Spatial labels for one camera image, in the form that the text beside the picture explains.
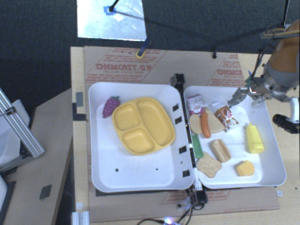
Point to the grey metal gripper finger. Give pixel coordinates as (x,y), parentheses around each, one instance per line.
(258,100)
(239,95)

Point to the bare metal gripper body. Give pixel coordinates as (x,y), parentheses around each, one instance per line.
(273,90)

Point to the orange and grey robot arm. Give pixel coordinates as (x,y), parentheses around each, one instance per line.
(284,57)

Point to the brown and white carton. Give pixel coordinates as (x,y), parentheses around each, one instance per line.
(226,117)

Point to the beige bread slice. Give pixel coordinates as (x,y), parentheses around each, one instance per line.
(215,123)

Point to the yellow squeeze bottle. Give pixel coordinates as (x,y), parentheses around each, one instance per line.
(254,139)

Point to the pink and white carton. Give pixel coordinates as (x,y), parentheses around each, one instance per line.
(195,103)

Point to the orange sausage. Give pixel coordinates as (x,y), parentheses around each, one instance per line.
(205,125)

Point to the white plastic tray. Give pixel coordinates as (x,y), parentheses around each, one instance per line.
(140,170)
(236,146)

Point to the round beige biscuit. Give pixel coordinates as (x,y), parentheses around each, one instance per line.
(195,124)

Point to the tan hot dog bun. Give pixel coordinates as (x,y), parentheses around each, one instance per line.
(220,150)

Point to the green flat stick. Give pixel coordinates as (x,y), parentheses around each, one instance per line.
(197,147)

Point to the yellow orange ridged block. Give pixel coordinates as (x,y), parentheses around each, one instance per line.
(245,168)

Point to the thin black and white rod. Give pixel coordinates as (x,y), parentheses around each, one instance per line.
(192,153)

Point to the tan toast slice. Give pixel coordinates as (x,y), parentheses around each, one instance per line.
(209,165)

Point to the brown cardboard board, red print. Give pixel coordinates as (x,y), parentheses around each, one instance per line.
(159,64)

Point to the yellow divided plate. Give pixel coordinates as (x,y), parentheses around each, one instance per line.
(150,116)

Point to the purple grapes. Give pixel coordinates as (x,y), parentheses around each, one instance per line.
(110,107)

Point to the black cylinder on white bracket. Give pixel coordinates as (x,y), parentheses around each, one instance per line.
(284,122)

